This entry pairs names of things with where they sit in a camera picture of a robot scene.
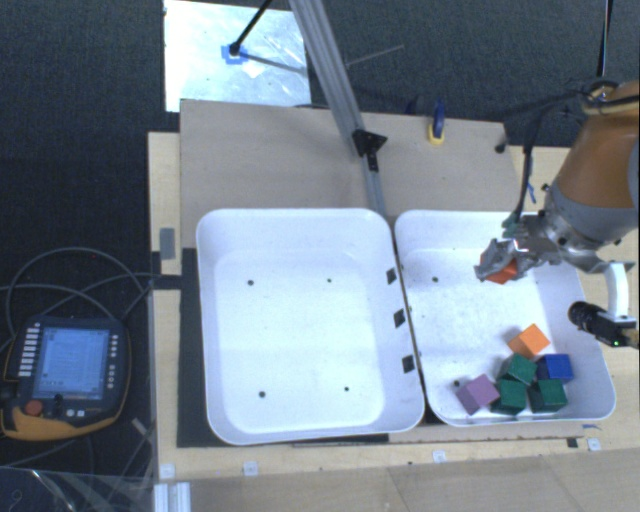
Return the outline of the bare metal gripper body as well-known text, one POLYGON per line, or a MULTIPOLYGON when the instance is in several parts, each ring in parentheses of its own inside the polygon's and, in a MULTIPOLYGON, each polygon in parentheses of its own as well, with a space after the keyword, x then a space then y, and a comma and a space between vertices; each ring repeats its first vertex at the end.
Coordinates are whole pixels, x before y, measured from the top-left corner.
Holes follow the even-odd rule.
POLYGON ((609 263, 597 255, 601 247, 562 218, 521 218, 513 232, 514 257, 529 253, 536 258, 536 267, 567 263, 584 273, 603 273, 609 263))

